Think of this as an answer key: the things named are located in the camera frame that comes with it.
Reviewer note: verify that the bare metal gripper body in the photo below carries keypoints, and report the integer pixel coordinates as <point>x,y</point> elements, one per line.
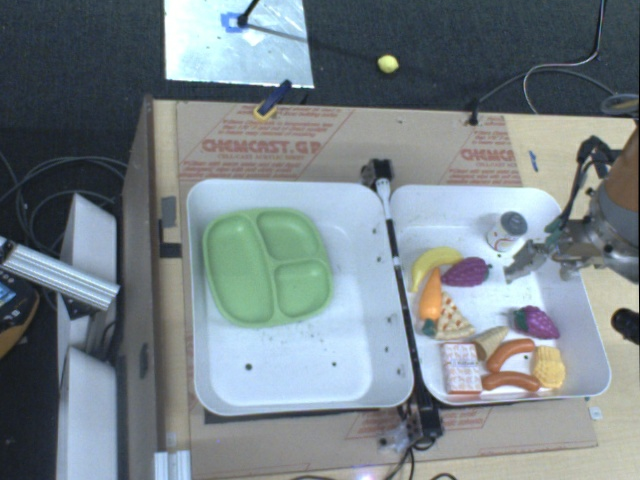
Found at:
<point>595,248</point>

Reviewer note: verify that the orange and white carton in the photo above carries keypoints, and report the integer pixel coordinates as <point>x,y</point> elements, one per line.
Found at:
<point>461,368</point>

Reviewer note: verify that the thin black and white rod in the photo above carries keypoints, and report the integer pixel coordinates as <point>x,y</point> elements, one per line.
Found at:
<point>395,255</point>

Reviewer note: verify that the yellow banana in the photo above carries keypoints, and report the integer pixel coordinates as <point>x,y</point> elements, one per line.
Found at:
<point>430,260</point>

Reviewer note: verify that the yellow corn cob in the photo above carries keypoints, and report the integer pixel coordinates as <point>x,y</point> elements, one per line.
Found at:
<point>549,368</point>

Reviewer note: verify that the orange sausage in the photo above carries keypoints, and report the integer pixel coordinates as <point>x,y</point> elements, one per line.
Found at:
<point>510,353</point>
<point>510,381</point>

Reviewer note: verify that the orange carrot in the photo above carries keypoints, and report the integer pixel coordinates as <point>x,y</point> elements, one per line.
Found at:
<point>430,298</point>

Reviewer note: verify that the brown cardboard board red print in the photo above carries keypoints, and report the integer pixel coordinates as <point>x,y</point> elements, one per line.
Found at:
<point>300,143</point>

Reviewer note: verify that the purple grapes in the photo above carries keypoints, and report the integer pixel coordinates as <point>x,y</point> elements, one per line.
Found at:
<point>465,272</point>
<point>537,322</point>

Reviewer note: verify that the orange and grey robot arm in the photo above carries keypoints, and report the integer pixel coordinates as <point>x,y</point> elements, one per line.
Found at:
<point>625,188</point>

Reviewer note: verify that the yellow lemon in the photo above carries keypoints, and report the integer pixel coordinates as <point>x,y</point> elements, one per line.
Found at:
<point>388,63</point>

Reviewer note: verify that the pizza slice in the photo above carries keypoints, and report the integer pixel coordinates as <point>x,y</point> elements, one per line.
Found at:
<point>452,320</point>

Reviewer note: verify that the beige ice cream cone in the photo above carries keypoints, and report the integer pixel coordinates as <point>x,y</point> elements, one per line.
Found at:
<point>492,339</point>

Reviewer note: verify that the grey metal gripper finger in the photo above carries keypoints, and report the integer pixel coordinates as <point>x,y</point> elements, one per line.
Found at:
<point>515,268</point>
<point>534,249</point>

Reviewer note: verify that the white bottle grey cap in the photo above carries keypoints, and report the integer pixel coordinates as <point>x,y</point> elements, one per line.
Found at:
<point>505,233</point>

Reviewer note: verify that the green divided plate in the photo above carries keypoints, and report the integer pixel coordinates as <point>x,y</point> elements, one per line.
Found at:
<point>240,268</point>

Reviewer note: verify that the white plastic tray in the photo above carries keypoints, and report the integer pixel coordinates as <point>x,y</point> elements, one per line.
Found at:
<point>500,303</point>
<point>300,363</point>

